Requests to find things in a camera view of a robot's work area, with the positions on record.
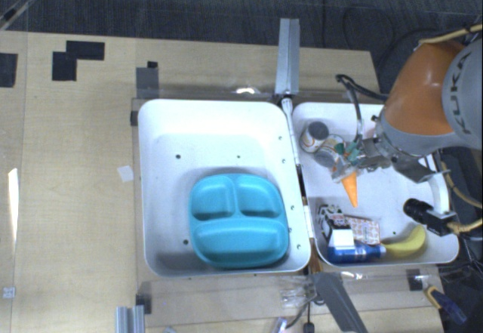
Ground white can with grey lid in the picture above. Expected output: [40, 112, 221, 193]
[299, 120, 330, 153]
[314, 134, 345, 169]

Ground orange carrot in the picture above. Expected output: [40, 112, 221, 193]
[337, 145, 360, 209]

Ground yellow banana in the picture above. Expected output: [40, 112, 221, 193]
[380, 224, 427, 259]

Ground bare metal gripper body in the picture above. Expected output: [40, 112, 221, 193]
[358, 136, 433, 183]

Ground white cube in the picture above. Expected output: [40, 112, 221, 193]
[331, 229, 355, 250]

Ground blue divided plate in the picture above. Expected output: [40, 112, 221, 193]
[187, 173, 291, 270]

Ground black cylinder on white bracket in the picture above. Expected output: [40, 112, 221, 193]
[402, 168, 460, 237]

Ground black and white carton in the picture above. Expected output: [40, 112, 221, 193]
[315, 203, 343, 241]

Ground blue bottle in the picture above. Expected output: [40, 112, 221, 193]
[325, 240, 387, 265]

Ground white plastic tray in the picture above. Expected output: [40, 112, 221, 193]
[137, 98, 312, 280]
[292, 101, 461, 268]

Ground red patterned packet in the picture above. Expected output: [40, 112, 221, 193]
[331, 213, 381, 246]

